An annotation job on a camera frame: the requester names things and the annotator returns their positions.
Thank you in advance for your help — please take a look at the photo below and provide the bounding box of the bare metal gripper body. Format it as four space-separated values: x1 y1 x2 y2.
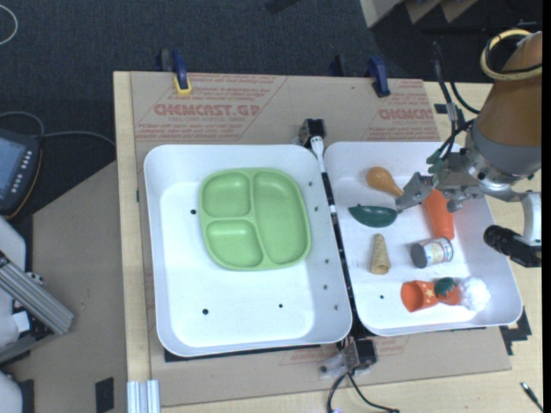
431 147 535 204

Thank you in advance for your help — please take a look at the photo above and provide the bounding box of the orange carrot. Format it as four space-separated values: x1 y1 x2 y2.
422 188 456 242

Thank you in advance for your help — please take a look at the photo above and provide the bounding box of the orange toy chicken drumstick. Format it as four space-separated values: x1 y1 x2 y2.
365 166 406 199

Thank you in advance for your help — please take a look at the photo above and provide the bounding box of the dark green scoop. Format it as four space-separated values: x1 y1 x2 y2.
347 204 399 229

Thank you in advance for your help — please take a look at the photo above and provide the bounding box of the small white can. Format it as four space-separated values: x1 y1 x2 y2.
409 236 455 270

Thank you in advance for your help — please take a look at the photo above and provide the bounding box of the tan ice cream cone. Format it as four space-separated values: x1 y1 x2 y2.
369 232 391 275

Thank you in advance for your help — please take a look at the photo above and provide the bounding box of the white plastic tray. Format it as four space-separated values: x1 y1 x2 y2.
322 140 524 337
142 144 354 358

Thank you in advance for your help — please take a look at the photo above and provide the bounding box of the thin black and white rod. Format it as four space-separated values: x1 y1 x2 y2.
310 137 359 342

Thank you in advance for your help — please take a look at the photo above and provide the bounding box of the red strawberry with green top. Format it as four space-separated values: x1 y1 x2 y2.
433 276 464 306

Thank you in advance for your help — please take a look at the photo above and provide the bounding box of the white fluffy ball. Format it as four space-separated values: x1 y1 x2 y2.
457 275 492 314

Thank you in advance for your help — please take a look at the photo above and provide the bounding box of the orange cup with stars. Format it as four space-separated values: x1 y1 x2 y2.
399 279 441 314

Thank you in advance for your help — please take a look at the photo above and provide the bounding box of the green divided plate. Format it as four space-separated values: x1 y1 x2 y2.
198 167 313 272

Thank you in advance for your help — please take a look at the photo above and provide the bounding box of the brown cardboard board red print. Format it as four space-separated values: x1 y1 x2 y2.
128 71 513 408

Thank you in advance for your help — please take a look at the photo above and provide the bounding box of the black cylinder on white bracket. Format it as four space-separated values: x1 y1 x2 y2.
482 191 543 268

